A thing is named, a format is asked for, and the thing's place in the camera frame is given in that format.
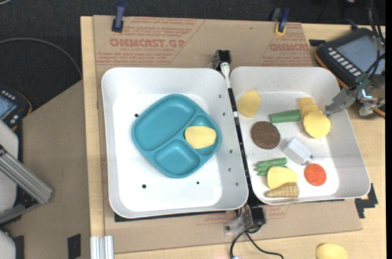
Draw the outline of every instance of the toy hamburger patty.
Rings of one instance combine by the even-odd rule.
[[[281,140],[281,135],[275,125],[266,121],[256,122],[252,126],[251,137],[253,142],[263,149],[273,149]]]

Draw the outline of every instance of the teal plate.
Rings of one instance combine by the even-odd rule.
[[[215,130],[215,143],[195,149],[184,137],[189,126]],[[163,174],[185,178],[206,163],[221,145],[218,126],[194,101],[180,94],[168,95],[141,114],[132,126],[139,151]]]

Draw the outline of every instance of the wooden table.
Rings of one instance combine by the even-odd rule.
[[[102,177],[100,169],[97,81],[94,55],[93,17],[81,17],[81,47],[86,116],[86,153],[88,160],[89,212],[91,236],[105,236]],[[303,24],[306,39],[332,40],[350,32],[348,25]],[[316,247],[325,242],[344,246],[349,258],[386,258],[385,198],[385,119],[376,114],[362,118],[358,107],[349,109],[350,119],[367,170],[374,185],[378,204],[365,210],[360,231],[257,241],[265,250],[279,252],[285,259],[315,258]],[[185,247],[147,252],[122,253],[116,258],[229,258],[230,244]],[[261,254],[250,242],[239,242],[235,254],[241,258],[277,258]]]

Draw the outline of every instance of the green vegetable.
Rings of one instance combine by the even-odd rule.
[[[279,113],[269,114],[271,123],[298,122],[301,120],[301,112],[299,110],[289,110]]]
[[[287,158],[276,158],[276,159],[271,159],[271,160],[266,160],[266,161],[260,161],[255,168],[255,171],[257,171],[257,175],[260,176],[266,176],[268,170],[271,167],[285,167],[287,164]]]

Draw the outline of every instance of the white butter stick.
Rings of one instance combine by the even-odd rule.
[[[287,157],[300,165],[307,165],[313,159],[311,151],[295,137],[287,143],[283,148],[283,152]]]

